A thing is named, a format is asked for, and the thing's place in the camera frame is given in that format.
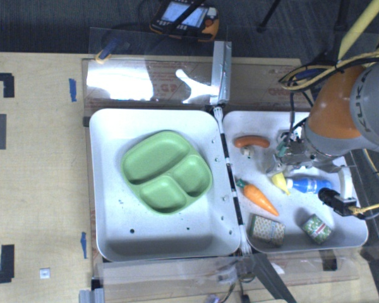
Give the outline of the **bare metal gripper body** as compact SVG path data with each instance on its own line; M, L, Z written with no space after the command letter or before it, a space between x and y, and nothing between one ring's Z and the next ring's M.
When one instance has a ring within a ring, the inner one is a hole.
M292 170L310 168L316 159L316 151L310 145L304 131L282 131L275 150L275 168Z

